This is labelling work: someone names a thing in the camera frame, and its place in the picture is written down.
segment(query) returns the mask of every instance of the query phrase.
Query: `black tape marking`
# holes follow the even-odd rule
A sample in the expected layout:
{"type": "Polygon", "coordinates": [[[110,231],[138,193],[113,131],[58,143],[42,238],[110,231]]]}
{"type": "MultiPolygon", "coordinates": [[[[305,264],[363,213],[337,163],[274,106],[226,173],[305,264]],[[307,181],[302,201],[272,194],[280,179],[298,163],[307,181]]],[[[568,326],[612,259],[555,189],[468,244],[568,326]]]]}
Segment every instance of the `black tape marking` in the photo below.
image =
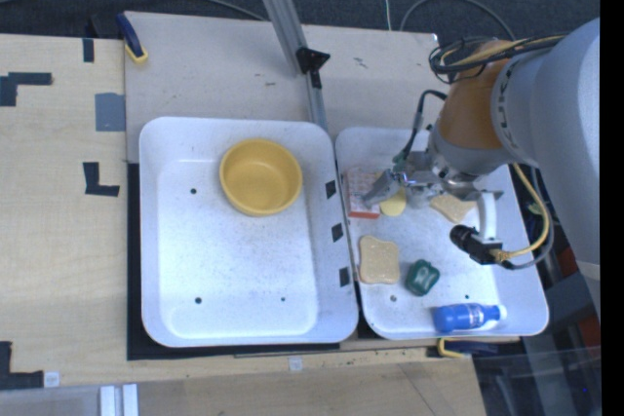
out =
{"type": "Polygon", "coordinates": [[[342,224],[340,223],[335,224],[331,228],[331,237],[333,238],[333,242],[335,243],[340,238],[342,238],[342,236],[344,236],[344,233],[342,232],[342,224]]]}
{"type": "Polygon", "coordinates": [[[18,85],[52,85],[52,73],[10,72],[0,77],[0,106],[17,106],[18,85]]]}
{"type": "Polygon", "coordinates": [[[11,372],[11,345],[11,342],[0,342],[0,390],[42,388],[43,371],[11,372]]]}
{"type": "Polygon", "coordinates": [[[328,195],[328,199],[336,193],[335,180],[331,180],[330,182],[325,184],[325,193],[328,195]]]}
{"type": "Polygon", "coordinates": [[[342,269],[340,269],[340,287],[347,286],[349,283],[351,283],[349,268],[343,267],[342,269]]]}
{"type": "Polygon", "coordinates": [[[99,185],[99,163],[85,162],[82,166],[85,171],[85,180],[87,181],[85,194],[94,194],[98,196],[119,196],[119,186],[99,185]]]}
{"type": "Polygon", "coordinates": [[[52,85],[52,73],[9,72],[9,80],[16,85],[52,85]]]}
{"type": "Polygon", "coordinates": [[[18,86],[8,77],[0,77],[0,106],[15,106],[18,103],[18,86]]]}
{"type": "Polygon", "coordinates": [[[115,93],[96,94],[96,131],[123,132],[126,129],[126,97],[115,93]]]}
{"type": "Polygon", "coordinates": [[[82,39],[82,60],[85,62],[94,62],[96,60],[96,49],[91,38],[82,39]]]}

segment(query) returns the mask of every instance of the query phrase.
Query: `yellow sponge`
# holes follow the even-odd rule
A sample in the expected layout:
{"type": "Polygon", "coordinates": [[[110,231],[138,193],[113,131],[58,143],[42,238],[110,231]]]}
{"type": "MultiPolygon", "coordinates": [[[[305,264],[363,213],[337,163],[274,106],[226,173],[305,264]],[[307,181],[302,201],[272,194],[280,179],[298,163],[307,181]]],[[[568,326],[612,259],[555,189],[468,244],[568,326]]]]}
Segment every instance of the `yellow sponge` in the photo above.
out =
{"type": "Polygon", "coordinates": [[[402,187],[392,198],[388,198],[387,200],[379,203],[379,209],[384,215],[397,217],[403,213],[407,204],[408,197],[406,196],[406,190],[402,187]]]}

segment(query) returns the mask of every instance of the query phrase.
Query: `black tape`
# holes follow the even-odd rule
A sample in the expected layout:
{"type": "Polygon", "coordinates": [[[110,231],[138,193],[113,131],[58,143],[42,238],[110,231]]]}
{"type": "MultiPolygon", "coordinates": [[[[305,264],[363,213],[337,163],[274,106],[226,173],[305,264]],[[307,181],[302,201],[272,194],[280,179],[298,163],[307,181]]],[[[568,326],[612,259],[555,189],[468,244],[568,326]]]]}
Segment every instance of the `black tape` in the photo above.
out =
{"type": "Polygon", "coordinates": [[[87,181],[85,194],[94,194],[98,196],[119,196],[119,186],[99,185],[99,163],[85,162],[82,166],[85,171],[85,180],[87,181]]]}
{"type": "Polygon", "coordinates": [[[342,269],[340,269],[340,287],[347,286],[349,283],[351,283],[349,268],[343,267],[342,269]]]}
{"type": "Polygon", "coordinates": [[[328,199],[331,198],[336,192],[335,189],[335,180],[331,180],[327,184],[325,184],[325,194],[327,194],[328,199]]]}
{"type": "Polygon", "coordinates": [[[0,77],[0,106],[18,104],[18,85],[52,85],[52,73],[10,72],[0,77]]]}
{"type": "Polygon", "coordinates": [[[15,106],[18,103],[18,86],[8,77],[0,77],[0,106],[15,106]]]}
{"type": "Polygon", "coordinates": [[[91,38],[82,39],[82,60],[85,62],[94,62],[96,60],[94,41],[91,38]]]}
{"type": "Polygon", "coordinates": [[[11,342],[0,342],[0,390],[42,388],[43,371],[11,372],[11,345],[11,342]]]}
{"type": "Polygon", "coordinates": [[[52,73],[9,72],[9,80],[16,85],[52,85],[52,73]]]}
{"type": "Polygon", "coordinates": [[[331,237],[333,238],[334,243],[342,238],[343,235],[344,233],[342,232],[342,224],[335,224],[331,228],[331,237]]]}

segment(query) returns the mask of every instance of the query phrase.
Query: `green object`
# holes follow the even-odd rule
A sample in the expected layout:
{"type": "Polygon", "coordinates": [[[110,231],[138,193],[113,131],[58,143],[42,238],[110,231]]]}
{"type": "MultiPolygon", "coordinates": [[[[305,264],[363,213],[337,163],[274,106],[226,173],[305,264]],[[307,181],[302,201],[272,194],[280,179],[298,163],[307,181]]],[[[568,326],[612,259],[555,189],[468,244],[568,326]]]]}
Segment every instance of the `green object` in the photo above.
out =
{"type": "Polygon", "coordinates": [[[406,286],[409,291],[416,295],[424,296],[438,282],[439,278],[440,271],[438,269],[426,260],[418,260],[409,267],[406,286]]]}

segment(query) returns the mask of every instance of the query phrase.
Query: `blue clamp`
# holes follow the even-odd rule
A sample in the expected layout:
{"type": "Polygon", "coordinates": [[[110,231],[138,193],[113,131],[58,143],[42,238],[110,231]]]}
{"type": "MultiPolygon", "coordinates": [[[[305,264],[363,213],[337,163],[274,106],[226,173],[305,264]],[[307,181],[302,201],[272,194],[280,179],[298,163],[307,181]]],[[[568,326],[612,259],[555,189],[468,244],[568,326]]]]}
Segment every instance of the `blue clamp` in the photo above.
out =
{"type": "Polygon", "coordinates": [[[128,21],[128,18],[126,18],[124,14],[118,14],[115,17],[115,22],[117,23],[117,26],[121,30],[121,33],[126,41],[126,45],[124,47],[128,56],[130,56],[130,58],[136,63],[145,62],[147,60],[147,51],[138,41],[137,33],[128,21]]]}

